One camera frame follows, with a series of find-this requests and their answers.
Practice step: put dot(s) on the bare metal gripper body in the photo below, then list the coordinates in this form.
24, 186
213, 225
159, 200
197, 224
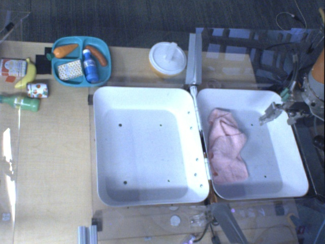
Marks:
302, 108

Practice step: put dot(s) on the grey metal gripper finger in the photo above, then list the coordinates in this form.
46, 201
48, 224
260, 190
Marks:
270, 112
294, 118

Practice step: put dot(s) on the white plastic tray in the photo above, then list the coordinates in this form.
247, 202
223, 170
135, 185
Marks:
149, 146
264, 151

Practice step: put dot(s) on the pink cloth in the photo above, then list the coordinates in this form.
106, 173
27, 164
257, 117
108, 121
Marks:
226, 149

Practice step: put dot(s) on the yellow cup with white lid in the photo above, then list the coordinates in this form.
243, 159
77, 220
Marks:
167, 57

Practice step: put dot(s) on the brown sausage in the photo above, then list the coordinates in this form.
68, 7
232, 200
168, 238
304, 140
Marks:
97, 55

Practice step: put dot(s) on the blue bottle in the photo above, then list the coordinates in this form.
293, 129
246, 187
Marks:
90, 68

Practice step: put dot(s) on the blue divided plate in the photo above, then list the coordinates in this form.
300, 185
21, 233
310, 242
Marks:
81, 81

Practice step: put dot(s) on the orange carrot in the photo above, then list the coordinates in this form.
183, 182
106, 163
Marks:
64, 50

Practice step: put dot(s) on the white can with orange print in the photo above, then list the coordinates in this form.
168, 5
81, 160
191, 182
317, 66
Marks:
37, 90

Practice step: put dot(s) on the yellow banana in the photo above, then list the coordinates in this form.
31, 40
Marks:
29, 74

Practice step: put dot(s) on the green bottle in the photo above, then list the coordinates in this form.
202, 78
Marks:
25, 103

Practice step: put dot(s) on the white and red carton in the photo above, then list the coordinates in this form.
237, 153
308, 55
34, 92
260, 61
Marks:
12, 67

